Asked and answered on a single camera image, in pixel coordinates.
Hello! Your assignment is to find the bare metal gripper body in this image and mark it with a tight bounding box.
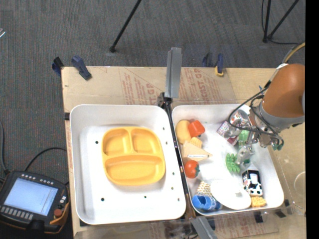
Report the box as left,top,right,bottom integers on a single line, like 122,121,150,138
249,119,284,148

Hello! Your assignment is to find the purple and white packet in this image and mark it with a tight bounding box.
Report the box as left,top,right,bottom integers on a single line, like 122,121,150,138
216,120,239,146

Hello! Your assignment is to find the red and white can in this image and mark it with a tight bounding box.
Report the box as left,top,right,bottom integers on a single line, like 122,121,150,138
229,109,251,127

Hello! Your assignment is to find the green toy lettuce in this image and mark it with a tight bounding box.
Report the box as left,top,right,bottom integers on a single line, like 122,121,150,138
225,152,241,174

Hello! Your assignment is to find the white plastic tray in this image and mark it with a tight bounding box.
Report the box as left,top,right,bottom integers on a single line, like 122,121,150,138
69,104,187,226
171,104,285,217

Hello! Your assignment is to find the black and white cow carton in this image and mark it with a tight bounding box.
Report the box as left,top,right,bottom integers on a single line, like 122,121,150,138
242,169,263,197

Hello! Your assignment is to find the orange toy pepper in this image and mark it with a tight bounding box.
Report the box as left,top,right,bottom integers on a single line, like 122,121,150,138
187,120,206,137

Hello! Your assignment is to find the yellow toy cheese piece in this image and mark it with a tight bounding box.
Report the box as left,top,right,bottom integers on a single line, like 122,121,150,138
190,136,203,148

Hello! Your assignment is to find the white round plate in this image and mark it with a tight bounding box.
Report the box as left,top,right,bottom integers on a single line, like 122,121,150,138
210,179,252,211

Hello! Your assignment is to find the tan toy sandwich wedge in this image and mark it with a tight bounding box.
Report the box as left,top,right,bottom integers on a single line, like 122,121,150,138
181,141,213,162

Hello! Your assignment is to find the yellow toy waffle biscuit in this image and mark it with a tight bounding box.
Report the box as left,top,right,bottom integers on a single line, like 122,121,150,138
250,196,267,208

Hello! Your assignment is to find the yellow toy bread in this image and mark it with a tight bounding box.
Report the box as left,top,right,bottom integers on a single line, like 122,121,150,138
175,119,192,144

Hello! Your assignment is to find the orange and white patterned packet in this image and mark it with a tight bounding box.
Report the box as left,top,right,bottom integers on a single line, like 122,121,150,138
196,180,213,198

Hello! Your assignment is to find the red toy tomato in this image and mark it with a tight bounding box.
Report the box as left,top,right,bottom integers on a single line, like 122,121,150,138
184,160,201,179

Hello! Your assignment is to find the yellow divided plate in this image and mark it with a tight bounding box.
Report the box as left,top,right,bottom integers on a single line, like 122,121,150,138
101,126,166,186

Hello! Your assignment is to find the brown cardboard board red print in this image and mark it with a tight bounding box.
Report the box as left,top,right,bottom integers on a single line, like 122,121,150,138
61,66,306,239

